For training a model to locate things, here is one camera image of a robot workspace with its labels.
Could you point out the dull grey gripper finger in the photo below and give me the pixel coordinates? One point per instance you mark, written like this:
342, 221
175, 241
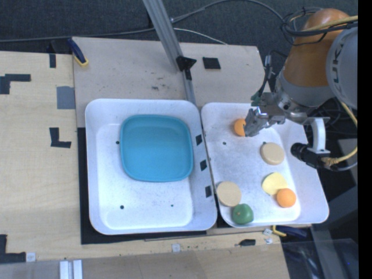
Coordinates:
250, 125
262, 121

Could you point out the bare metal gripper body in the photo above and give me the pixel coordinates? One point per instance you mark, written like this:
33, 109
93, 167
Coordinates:
279, 109

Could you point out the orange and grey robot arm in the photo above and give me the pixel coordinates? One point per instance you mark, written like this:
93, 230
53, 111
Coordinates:
308, 65

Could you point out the orange toy fruit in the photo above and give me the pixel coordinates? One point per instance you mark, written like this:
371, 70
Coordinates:
286, 198
239, 127

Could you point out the beige round biscuit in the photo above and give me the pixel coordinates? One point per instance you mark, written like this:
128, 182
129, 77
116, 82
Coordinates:
272, 153
229, 193

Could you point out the white plastic tray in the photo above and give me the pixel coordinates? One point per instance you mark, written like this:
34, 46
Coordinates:
145, 208
241, 161

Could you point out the yellow toy slice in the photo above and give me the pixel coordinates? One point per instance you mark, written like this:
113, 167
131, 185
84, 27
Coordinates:
273, 182

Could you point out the green toy fruit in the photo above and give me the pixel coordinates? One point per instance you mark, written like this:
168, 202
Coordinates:
242, 214

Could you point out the blue plate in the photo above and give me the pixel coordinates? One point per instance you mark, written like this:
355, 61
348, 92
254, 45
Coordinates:
157, 148

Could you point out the brown cardboard board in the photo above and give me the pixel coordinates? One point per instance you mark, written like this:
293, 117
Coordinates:
130, 68

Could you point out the black cylinder on white bracket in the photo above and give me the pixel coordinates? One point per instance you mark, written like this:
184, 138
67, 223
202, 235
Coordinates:
312, 155

